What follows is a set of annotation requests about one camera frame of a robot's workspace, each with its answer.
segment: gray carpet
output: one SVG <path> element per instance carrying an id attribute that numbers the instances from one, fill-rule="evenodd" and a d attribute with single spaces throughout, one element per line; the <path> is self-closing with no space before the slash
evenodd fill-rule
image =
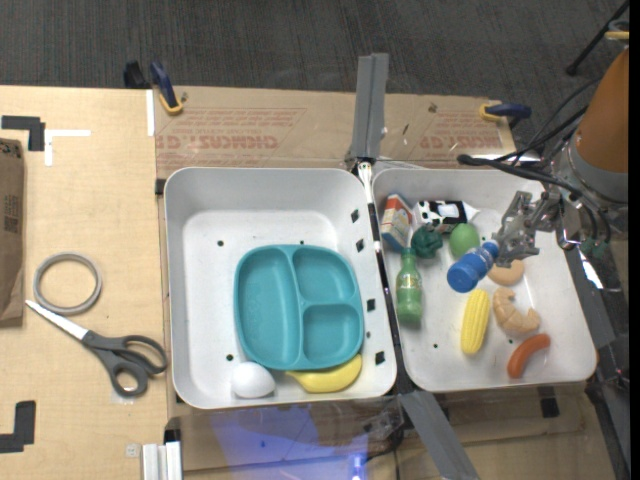
<path id="1" fill-rule="evenodd" d="M 159 60 L 176 85 L 354 91 L 358 56 L 388 52 L 389 92 L 532 107 L 523 143 L 618 54 L 603 40 L 575 77 L 564 71 L 623 2 L 0 0 L 0 84 L 121 88 L 128 61 Z"/>

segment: blue bottle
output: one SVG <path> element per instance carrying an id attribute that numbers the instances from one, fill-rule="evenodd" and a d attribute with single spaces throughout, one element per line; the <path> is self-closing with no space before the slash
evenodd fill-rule
<path id="1" fill-rule="evenodd" d="M 495 240 L 487 240 L 480 247 L 474 247 L 456 261 L 447 272 L 449 286 L 460 293 L 473 290 L 487 275 L 498 257 L 500 246 Z"/>

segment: yellow banana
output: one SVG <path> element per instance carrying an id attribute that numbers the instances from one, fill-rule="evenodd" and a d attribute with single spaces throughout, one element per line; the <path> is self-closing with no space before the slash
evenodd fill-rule
<path id="1" fill-rule="evenodd" d="M 286 371 L 309 393 L 333 393 L 350 386 L 362 370 L 362 356 L 356 354 L 346 363 L 323 370 Z"/>

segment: white plastic tray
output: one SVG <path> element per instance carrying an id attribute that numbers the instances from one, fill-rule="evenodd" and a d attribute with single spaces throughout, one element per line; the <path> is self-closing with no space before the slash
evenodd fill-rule
<path id="1" fill-rule="evenodd" d="M 373 182 L 379 215 L 387 196 L 393 193 L 399 193 L 411 206 L 420 200 L 465 201 L 480 210 L 472 223 L 486 239 L 500 228 L 501 217 L 517 190 L 531 192 L 536 200 L 543 187 L 487 170 L 393 168 L 380 172 Z M 516 293 L 516 308 L 525 311 L 533 307 L 541 315 L 539 330 L 549 334 L 551 347 L 532 356 L 523 377 L 517 380 L 509 378 L 506 367 L 522 339 L 507 336 L 493 312 L 480 351 L 466 356 L 460 349 L 468 294 L 457 293 L 447 284 L 446 273 L 454 261 L 448 241 L 445 239 L 435 259 L 418 260 L 424 285 L 422 325 L 419 329 L 400 325 L 407 373 L 415 384 L 438 393 L 578 382 L 593 374 L 596 351 L 564 251 L 557 245 L 555 233 L 538 232 L 536 246 L 540 254 L 524 260 L 524 278 L 511 289 Z M 383 252 L 394 290 L 400 255 L 386 245 Z M 478 284 L 490 296 L 497 287 L 488 278 Z"/>
<path id="2" fill-rule="evenodd" d="M 173 383 L 186 403 L 219 409 L 375 397 L 391 389 L 396 359 L 356 177 L 338 169 L 186 168 L 167 180 L 165 211 Z M 273 371 L 271 396 L 238 398 L 231 373 L 247 358 L 234 325 L 236 266 L 256 247 L 301 242 L 340 253 L 354 269 L 364 308 L 362 371 L 346 390 L 328 394 L 309 394 Z"/>

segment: green toy ball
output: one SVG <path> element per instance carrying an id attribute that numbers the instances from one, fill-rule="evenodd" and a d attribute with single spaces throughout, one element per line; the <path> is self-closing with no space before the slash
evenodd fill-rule
<path id="1" fill-rule="evenodd" d="M 462 257 L 469 249 L 480 245 L 480 235 L 474 226 L 467 223 L 458 224 L 449 236 L 449 249 L 454 258 Z"/>

